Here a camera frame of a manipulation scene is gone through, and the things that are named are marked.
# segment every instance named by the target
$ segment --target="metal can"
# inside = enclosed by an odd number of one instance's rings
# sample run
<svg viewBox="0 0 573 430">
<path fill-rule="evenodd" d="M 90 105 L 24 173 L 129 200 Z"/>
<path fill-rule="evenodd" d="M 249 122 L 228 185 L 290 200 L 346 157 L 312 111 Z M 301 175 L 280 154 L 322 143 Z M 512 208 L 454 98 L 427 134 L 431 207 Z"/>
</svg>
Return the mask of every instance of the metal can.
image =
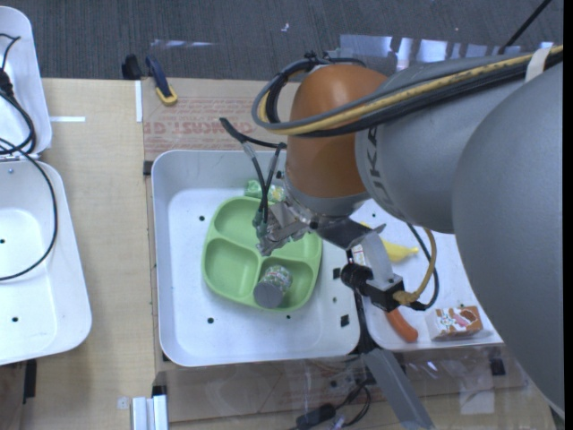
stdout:
<svg viewBox="0 0 573 430">
<path fill-rule="evenodd" d="M 259 279 L 253 291 L 254 299 L 261 307 L 274 309 L 282 303 L 292 283 L 290 271 L 280 264 L 274 264 Z"/>
</svg>

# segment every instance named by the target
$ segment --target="orange object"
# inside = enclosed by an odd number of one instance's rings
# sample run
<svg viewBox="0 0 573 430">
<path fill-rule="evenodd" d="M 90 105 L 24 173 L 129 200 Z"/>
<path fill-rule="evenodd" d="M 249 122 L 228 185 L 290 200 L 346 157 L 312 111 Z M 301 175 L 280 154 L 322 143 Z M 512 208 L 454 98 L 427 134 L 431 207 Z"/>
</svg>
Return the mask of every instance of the orange object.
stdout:
<svg viewBox="0 0 573 430">
<path fill-rule="evenodd" d="M 375 92 L 386 76 L 359 65 L 334 64 L 312 72 L 299 86 L 291 120 L 318 115 Z M 355 134 L 288 137 L 286 173 L 302 193 L 337 198 L 366 191 L 355 162 Z"/>
<path fill-rule="evenodd" d="M 416 342 L 418 330 L 406 321 L 399 307 L 390 312 L 384 312 L 394 331 L 400 335 L 405 342 Z"/>
</svg>

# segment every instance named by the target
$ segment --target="green plate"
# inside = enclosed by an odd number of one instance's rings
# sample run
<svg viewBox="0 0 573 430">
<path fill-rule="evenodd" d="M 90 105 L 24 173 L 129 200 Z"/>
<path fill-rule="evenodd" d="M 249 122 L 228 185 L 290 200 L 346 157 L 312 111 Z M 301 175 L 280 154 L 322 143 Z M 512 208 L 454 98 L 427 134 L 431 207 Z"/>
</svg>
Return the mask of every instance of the green plate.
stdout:
<svg viewBox="0 0 573 430">
<path fill-rule="evenodd" d="M 205 238 L 201 257 L 203 278 L 211 290 L 222 297 L 252 307 L 264 308 L 252 294 L 269 266 L 280 264 L 290 270 L 293 283 L 282 303 L 273 309 L 294 310 L 311 297 L 321 267 L 322 240 L 314 233 L 289 242 L 261 256 L 252 219 L 259 200 L 238 196 L 218 206 Z"/>
</svg>

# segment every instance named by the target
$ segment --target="white plastic platform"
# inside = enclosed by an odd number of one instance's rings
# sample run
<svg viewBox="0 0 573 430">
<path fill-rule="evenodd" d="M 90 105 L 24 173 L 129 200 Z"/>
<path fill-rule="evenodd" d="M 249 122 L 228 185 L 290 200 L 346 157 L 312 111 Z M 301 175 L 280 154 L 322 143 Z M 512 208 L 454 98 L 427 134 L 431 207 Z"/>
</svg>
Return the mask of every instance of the white plastic platform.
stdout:
<svg viewBox="0 0 573 430">
<path fill-rule="evenodd" d="M 0 33 L 20 36 L 5 70 L 14 94 L 38 135 L 34 158 L 49 146 L 51 126 L 39 75 L 30 21 L 0 6 Z M 0 37 L 0 65 L 10 40 Z M 22 142 L 27 128 L 20 114 L 0 99 L 0 137 Z M 54 248 L 38 267 L 0 281 L 0 365 L 43 357 L 77 347 L 91 327 L 90 304 L 62 178 L 39 162 L 55 193 L 58 230 Z M 54 228 L 48 185 L 30 161 L 0 156 L 0 278 L 26 269 L 46 250 Z"/>
<path fill-rule="evenodd" d="M 263 171 L 272 154 L 258 153 Z M 209 366 L 281 359 L 335 357 L 351 352 L 359 339 L 353 292 L 333 269 L 346 264 L 346 253 L 323 242 L 321 271 L 309 302 L 292 313 L 257 309 L 212 292 L 201 276 L 201 252 L 210 219 L 226 199 L 241 195 L 255 178 L 252 162 L 242 151 L 172 150 L 155 161 L 151 171 L 158 280 L 159 337 L 164 353 L 180 366 Z M 374 202 L 354 216 L 374 227 L 386 223 L 382 236 L 401 245 L 417 246 L 401 221 Z M 453 236 L 436 235 L 441 305 L 477 305 Z M 428 262 L 422 251 L 395 264 L 406 289 L 414 290 Z M 428 301 L 432 283 L 422 295 Z M 416 343 L 405 343 L 370 305 L 365 312 L 369 332 L 382 347 L 394 351 L 500 343 L 482 311 L 484 331 L 471 340 L 432 342 L 423 315 L 402 308 L 419 331 Z"/>
<path fill-rule="evenodd" d="M 263 170 L 271 154 L 260 153 Z M 333 279 L 346 254 L 334 246 L 323 245 L 312 296 L 292 312 L 242 305 L 205 283 L 201 252 L 210 219 L 223 201 L 242 195 L 254 176 L 242 151 L 173 150 L 153 165 L 159 338 L 178 365 L 333 357 L 358 342 L 353 292 Z"/>
</svg>

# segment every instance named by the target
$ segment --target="black wire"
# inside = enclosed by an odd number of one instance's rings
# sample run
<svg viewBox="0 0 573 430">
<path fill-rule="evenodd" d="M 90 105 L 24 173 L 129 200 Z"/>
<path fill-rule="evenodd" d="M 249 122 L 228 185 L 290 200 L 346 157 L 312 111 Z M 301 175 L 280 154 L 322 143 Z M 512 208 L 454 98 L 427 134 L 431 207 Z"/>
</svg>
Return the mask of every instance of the black wire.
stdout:
<svg viewBox="0 0 573 430">
<path fill-rule="evenodd" d="M 558 62 L 562 62 L 563 53 L 548 56 L 545 66 L 550 68 Z M 504 82 L 515 81 L 526 73 L 527 64 L 516 64 L 510 67 L 476 76 L 460 83 L 450 84 L 443 88 L 433 90 L 422 95 L 403 100 L 396 105 L 388 106 L 382 110 L 376 110 L 360 117 L 351 124 L 343 125 L 334 129 L 326 129 L 309 133 L 300 133 L 298 137 L 333 137 L 347 133 L 355 133 L 383 125 L 388 121 L 405 116 L 409 113 L 424 109 L 439 102 L 450 99 L 458 99 L 464 95 L 473 94 L 480 90 L 486 90 L 492 85 L 500 85 Z"/>
<path fill-rule="evenodd" d="M 285 143 L 279 143 L 277 145 L 277 149 L 275 150 L 275 157 L 276 158 L 278 158 L 280 151 L 285 149 L 286 146 L 287 145 Z M 263 206 L 263 209 L 264 209 L 263 219 L 264 219 L 265 223 L 269 219 L 269 190 L 270 190 L 270 183 L 272 182 L 273 176 L 275 176 L 275 171 L 273 170 L 273 167 L 269 167 L 269 173 L 267 174 L 267 183 L 263 187 L 263 190 L 265 191 L 265 205 Z"/>
<path fill-rule="evenodd" d="M 19 144 L 14 145 L 14 149 L 16 151 L 24 151 L 24 148 L 26 147 L 26 145 L 30 144 L 30 147 L 28 148 L 27 152 L 32 152 L 34 151 L 34 149 L 36 148 L 36 131 L 34 129 L 34 123 L 32 122 L 32 119 L 30 118 L 30 115 L 28 115 L 28 113 L 26 112 L 26 110 L 24 110 L 20 103 L 18 102 L 18 100 L 16 100 L 15 97 L 10 97 L 7 96 L 6 94 L 4 94 L 2 91 L 0 91 L 0 97 L 2 97 L 2 99 L 6 100 L 8 103 L 10 103 L 14 108 L 16 108 L 16 110 L 18 110 L 18 112 L 20 113 L 21 117 L 24 119 L 24 122 L 26 123 L 26 126 L 28 127 L 28 135 L 26 136 L 26 138 Z M 3 155 L 8 155 L 11 154 L 11 152 L 9 150 L 1 150 L 0 151 L 0 156 Z"/>
<path fill-rule="evenodd" d="M 12 45 L 18 41 L 19 39 L 21 39 L 20 36 L 18 37 L 13 37 L 11 35 L 8 35 L 7 33 L 0 33 L 0 37 L 6 37 L 7 39 L 10 39 L 11 42 L 8 43 L 8 47 L 6 48 L 6 50 L 4 51 L 4 58 L 2 59 L 2 67 L 0 67 L 2 70 L 4 70 L 4 68 L 6 67 L 6 58 L 8 57 L 8 51 L 10 51 L 10 48 L 12 47 Z"/>
<path fill-rule="evenodd" d="M 22 118 L 24 119 L 24 122 L 26 123 L 26 125 L 28 127 L 27 137 L 24 139 L 24 141 L 22 143 L 14 145 L 14 149 L 16 151 L 24 151 L 24 148 L 26 147 L 26 145 L 30 144 L 30 147 L 28 148 L 27 152 L 32 152 L 36 148 L 36 131 L 34 129 L 34 124 L 32 122 L 32 119 L 30 118 L 30 115 L 28 115 L 28 113 L 26 113 L 26 110 L 24 110 L 21 107 L 18 100 L 14 97 L 13 85 L 10 81 L 10 77 L 8 76 L 8 73 L 4 69 L 6 66 L 6 59 L 8 58 L 8 53 L 10 51 L 10 48 L 21 37 L 12 37 L 11 35 L 7 35 L 5 33 L 0 33 L 0 36 L 7 37 L 11 40 L 11 42 L 8 44 L 8 46 L 4 50 L 4 58 L 2 61 L 2 67 L 0 68 L 0 88 L 1 88 L 0 96 L 2 97 L 2 99 L 6 100 L 8 103 L 10 103 L 14 108 L 16 108 L 16 110 L 18 110 L 18 112 L 21 114 Z M 7 154 L 10 154 L 9 150 L 4 149 L 4 150 L 0 151 L 0 156 L 7 155 Z"/>
<path fill-rule="evenodd" d="M 280 119 L 278 119 L 278 96 L 280 92 L 288 83 L 288 79 L 291 75 L 297 72 L 310 72 L 314 67 L 317 65 L 328 65 L 328 64 L 358 64 L 363 67 L 366 64 L 359 60 L 354 59 L 353 57 L 329 57 L 324 54 L 322 59 L 319 59 L 316 54 L 313 52 L 308 53 L 305 55 L 305 59 L 290 65 L 288 68 L 281 70 L 275 78 L 271 81 L 271 85 L 269 86 L 269 96 L 265 102 L 265 113 L 267 114 L 267 118 L 269 119 L 270 123 L 280 123 Z"/>
<path fill-rule="evenodd" d="M 248 135 L 245 135 L 244 133 L 240 133 L 239 131 L 237 131 L 236 128 L 234 128 L 233 125 L 231 125 L 228 119 L 219 118 L 218 120 L 223 126 L 223 128 L 231 135 L 231 137 L 234 137 L 240 143 L 250 142 L 256 145 L 260 145 L 261 147 L 267 147 L 267 148 L 277 148 L 279 145 L 284 145 L 283 148 L 286 148 L 287 146 L 285 143 L 272 143 L 254 139 Z"/>
<path fill-rule="evenodd" d="M 531 16 L 529 16 L 527 18 L 527 21 L 525 21 L 521 27 L 519 29 L 517 29 L 517 32 L 514 33 L 509 40 L 500 48 L 499 54 L 503 54 L 505 53 L 505 50 L 507 47 L 510 47 L 511 45 L 513 45 L 513 43 L 521 36 L 521 34 L 523 32 L 525 32 L 527 30 L 527 28 L 531 25 L 531 23 L 535 20 L 535 18 L 537 16 L 539 16 L 539 14 L 541 13 L 541 11 L 543 11 L 545 9 L 545 7 L 551 2 L 551 0 L 543 0 L 542 3 L 537 6 L 537 8 L 535 8 L 535 11 L 533 11 L 533 13 L 531 14 Z"/>
<path fill-rule="evenodd" d="M 240 133 L 237 131 L 233 125 L 229 122 L 226 118 L 219 118 L 219 121 L 223 128 L 235 139 L 237 139 L 241 144 L 245 142 L 255 143 L 260 146 L 274 148 L 275 149 L 275 156 L 278 157 L 278 154 L 281 150 L 285 149 L 287 144 L 280 142 L 280 143 L 271 143 L 271 142 L 263 142 L 257 139 L 253 139 L 244 133 Z M 262 174 L 261 165 L 256 158 L 252 158 L 252 163 L 254 168 L 257 172 L 257 177 L 259 178 L 259 184 L 261 185 L 262 195 L 261 195 L 261 202 L 259 203 L 259 213 L 262 213 L 263 221 L 267 223 L 269 219 L 269 189 L 270 189 L 270 182 L 272 181 L 272 177 L 274 176 L 274 171 L 272 168 L 269 168 L 269 174 L 267 175 L 267 181 L 265 181 L 264 175 Z"/>
<path fill-rule="evenodd" d="M 428 252 L 428 249 L 426 247 L 426 244 L 423 242 L 422 238 L 420 237 L 420 235 L 418 234 L 418 232 L 415 230 L 414 226 L 410 223 L 407 223 L 408 227 L 410 228 L 410 231 L 412 231 L 412 234 L 414 234 L 414 237 L 416 238 L 416 240 L 418 241 L 418 244 L 420 244 L 420 247 L 423 250 L 423 254 L 426 255 L 426 258 L 428 259 L 428 262 L 430 262 L 432 260 L 432 255 L 430 254 L 430 252 Z M 438 299 L 438 294 L 440 293 L 440 279 L 438 278 L 438 269 L 436 268 L 435 264 L 433 267 L 433 294 L 432 294 L 432 298 L 430 299 L 430 301 L 426 304 L 424 303 L 420 303 L 419 301 L 414 301 L 414 303 L 410 303 L 410 306 L 412 309 L 414 309 L 415 311 L 425 311 L 427 309 L 430 309 L 430 307 L 433 306 L 433 304 L 436 302 L 436 299 Z"/>
<path fill-rule="evenodd" d="M 368 412 L 368 409 L 370 408 L 370 404 L 372 403 L 372 395 L 370 394 L 370 391 L 366 387 L 366 384 L 368 384 L 368 383 L 370 383 L 369 380 L 362 381 L 361 383 L 359 383 L 356 387 L 354 387 L 354 389 L 352 391 L 350 391 L 348 393 L 348 395 L 346 396 L 344 401 L 335 407 L 336 410 L 339 410 L 343 406 L 352 403 L 358 397 L 358 395 L 360 394 L 361 391 L 364 391 L 364 393 L 366 394 L 366 402 L 364 403 L 362 409 L 350 421 L 345 422 L 342 425 L 343 427 L 352 426 L 353 424 L 358 422 L 360 419 L 362 419 L 366 415 L 366 413 Z"/>
<path fill-rule="evenodd" d="M 52 238 L 50 240 L 50 243 L 47 246 L 47 250 L 32 265 L 28 266 L 23 271 L 16 272 L 15 274 L 12 274 L 9 276 L 0 277 L 0 281 L 5 281 L 5 280 L 16 279 L 17 277 L 20 277 L 20 276 L 32 271 L 33 269 L 37 268 L 41 263 L 43 263 L 44 260 L 46 260 L 47 256 L 52 251 L 52 249 L 54 248 L 54 244 L 56 243 L 58 228 L 57 228 L 56 193 L 54 191 L 54 187 L 52 186 L 52 182 L 50 181 L 49 177 L 46 174 L 46 171 L 27 152 L 22 151 L 22 150 L 18 150 L 17 147 L 13 143 L 8 142 L 7 140 L 3 139 L 2 137 L 0 137 L 0 142 L 3 143 L 4 145 L 7 145 L 8 147 L 10 147 L 10 149 L 12 150 L 11 154 L 13 154 L 16 151 L 19 152 L 22 156 L 24 156 L 24 158 L 26 158 L 29 162 L 31 162 L 34 165 L 34 167 L 36 167 L 37 170 L 39 170 L 40 174 L 46 180 L 47 187 L 50 190 L 50 196 L 52 197 L 52 206 L 53 206 L 53 212 L 54 212 L 54 231 L 52 233 Z"/>
</svg>

